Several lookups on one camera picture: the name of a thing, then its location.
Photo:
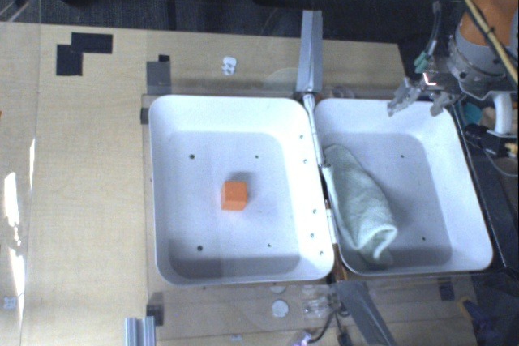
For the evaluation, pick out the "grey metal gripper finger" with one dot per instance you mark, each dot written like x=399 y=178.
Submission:
x=443 y=101
x=403 y=95

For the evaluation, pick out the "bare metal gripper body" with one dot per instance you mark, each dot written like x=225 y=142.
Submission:
x=470 y=77

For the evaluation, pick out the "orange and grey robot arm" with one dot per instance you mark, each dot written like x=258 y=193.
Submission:
x=492 y=0

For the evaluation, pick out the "white plastic tray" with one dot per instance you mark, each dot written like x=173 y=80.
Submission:
x=421 y=174
x=243 y=133

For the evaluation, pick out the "pale green rolled towel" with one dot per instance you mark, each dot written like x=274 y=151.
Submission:
x=359 y=198

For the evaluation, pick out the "orange cube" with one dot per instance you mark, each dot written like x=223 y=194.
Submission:
x=234 y=196

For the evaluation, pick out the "black cylinder on white bracket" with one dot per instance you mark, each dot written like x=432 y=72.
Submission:
x=502 y=111

